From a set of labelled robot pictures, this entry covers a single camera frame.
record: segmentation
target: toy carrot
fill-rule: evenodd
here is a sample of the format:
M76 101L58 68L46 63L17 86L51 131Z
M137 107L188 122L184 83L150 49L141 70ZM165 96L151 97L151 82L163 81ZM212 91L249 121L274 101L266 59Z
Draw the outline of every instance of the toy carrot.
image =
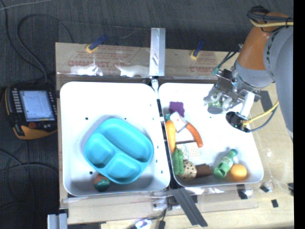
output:
M170 147L171 153L174 153L176 147L176 128L173 121L168 120L165 122L165 130L168 146Z

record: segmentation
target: orange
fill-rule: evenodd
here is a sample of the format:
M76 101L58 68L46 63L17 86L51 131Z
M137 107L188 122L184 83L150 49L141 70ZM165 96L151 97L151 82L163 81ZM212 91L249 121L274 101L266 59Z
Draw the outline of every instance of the orange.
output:
M242 164L234 164L230 169L230 175L236 181L243 180L247 176L247 169Z

